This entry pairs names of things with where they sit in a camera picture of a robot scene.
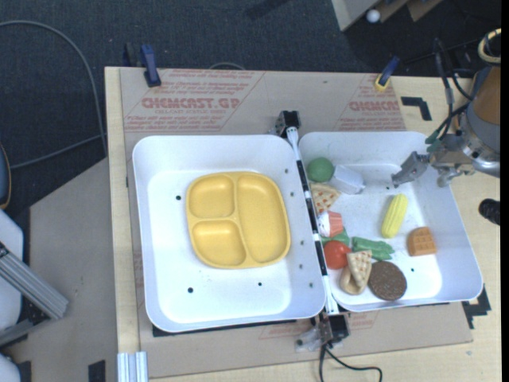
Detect orange waffle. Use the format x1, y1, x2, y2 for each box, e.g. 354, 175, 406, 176
406, 225, 438, 258

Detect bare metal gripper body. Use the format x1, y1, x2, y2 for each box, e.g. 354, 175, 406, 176
427, 132, 501, 179

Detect orange and white cupcake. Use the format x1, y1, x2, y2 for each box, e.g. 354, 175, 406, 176
317, 209, 344, 239

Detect green leaf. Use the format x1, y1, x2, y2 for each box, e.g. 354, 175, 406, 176
319, 228, 352, 248

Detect green bean pods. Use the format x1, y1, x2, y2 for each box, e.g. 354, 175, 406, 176
351, 236, 396, 262

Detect white carton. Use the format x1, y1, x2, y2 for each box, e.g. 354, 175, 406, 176
328, 164, 367, 196

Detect red tomato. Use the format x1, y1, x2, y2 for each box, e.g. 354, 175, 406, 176
322, 240, 353, 271

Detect yellow corn cob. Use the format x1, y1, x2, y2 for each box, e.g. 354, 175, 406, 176
380, 193, 410, 240

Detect brown cardboard board red print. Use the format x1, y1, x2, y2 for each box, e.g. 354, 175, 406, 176
119, 68, 475, 380

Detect white plastic tray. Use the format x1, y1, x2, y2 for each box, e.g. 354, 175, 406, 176
297, 130, 485, 314
131, 134, 328, 333

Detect thin black and white rod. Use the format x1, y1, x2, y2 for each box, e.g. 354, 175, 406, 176
286, 127, 340, 316

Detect tan pizza slice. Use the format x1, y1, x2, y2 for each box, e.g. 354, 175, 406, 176
309, 181, 342, 216

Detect green ball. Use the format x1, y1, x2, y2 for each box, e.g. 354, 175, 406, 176
305, 156, 336, 184

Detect yellow divided plate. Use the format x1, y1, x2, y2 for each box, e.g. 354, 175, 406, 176
185, 170, 293, 271

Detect brown round biscuit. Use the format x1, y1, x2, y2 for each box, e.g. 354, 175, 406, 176
367, 259, 409, 302

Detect tan pie slice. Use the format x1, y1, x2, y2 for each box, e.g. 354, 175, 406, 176
339, 249, 374, 296

